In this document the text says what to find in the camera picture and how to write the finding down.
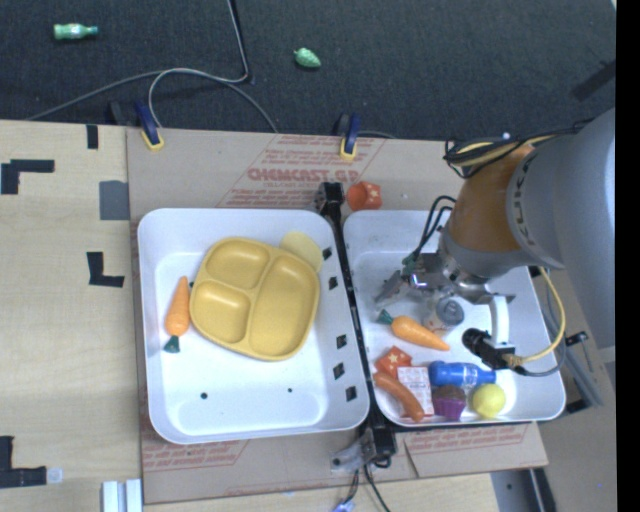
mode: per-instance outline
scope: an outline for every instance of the cardboard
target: cardboard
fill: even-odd
[[[311,208],[324,181],[345,188],[366,179],[381,187],[383,208],[426,209],[461,181],[442,161],[444,144],[363,139],[353,161],[339,156],[337,137],[163,130],[151,152],[127,129],[134,303],[140,385],[145,503],[194,500],[348,485],[331,457],[353,432],[190,445],[162,440],[148,421],[136,228],[156,208]],[[349,213],[344,207],[345,215]],[[535,423],[435,429],[397,434],[398,453],[376,480],[535,467],[547,456]]]

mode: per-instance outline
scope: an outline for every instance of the green bottle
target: green bottle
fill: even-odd
[[[85,27],[80,23],[69,23],[68,25],[54,25],[53,37],[56,39],[82,39],[86,36],[97,36],[98,27]]]

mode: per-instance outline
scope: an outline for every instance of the yellow cable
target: yellow cable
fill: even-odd
[[[516,366],[522,366],[523,364],[530,363],[531,361],[535,361],[537,359],[540,359],[546,356],[547,354],[553,352],[556,349],[556,347],[560,344],[562,339],[564,338],[564,331],[566,327],[566,315],[564,312],[564,305],[562,304],[562,300],[560,299],[560,295],[558,295],[558,291],[556,290],[556,287],[551,282],[551,278],[549,277],[547,270],[543,267],[538,267],[538,270],[540,271],[540,274],[542,274],[542,277],[546,281],[547,286],[551,290],[551,294],[553,295],[553,298],[556,301],[556,304],[558,306],[558,312],[560,313],[560,327],[558,328],[558,333],[556,334],[556,338],[555,340],[553,340],[553,343],[551,343],[551,345],[549,345],[544,350],[538,352],[537,354],[524,356],[524,357],[517,356],[515,354],[505,354],[504,356],[502,356],[510,368],[515,368]]]

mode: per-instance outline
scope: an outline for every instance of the blue bottle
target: blue bottle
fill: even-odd
[[[453,384],[459,387],[473,387],[480,384],[493,384],[496,372],[483,370],[472,363],[445,363],[434,361],[429,365],[429,381],[432,386]]]

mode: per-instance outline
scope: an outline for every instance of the yellow plate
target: yellow plate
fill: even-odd
[[[304,344],[319,297],[318,276],[306,261],[256,240],[226,238],[207,252],[189,310],[207,339],[278,361]]]

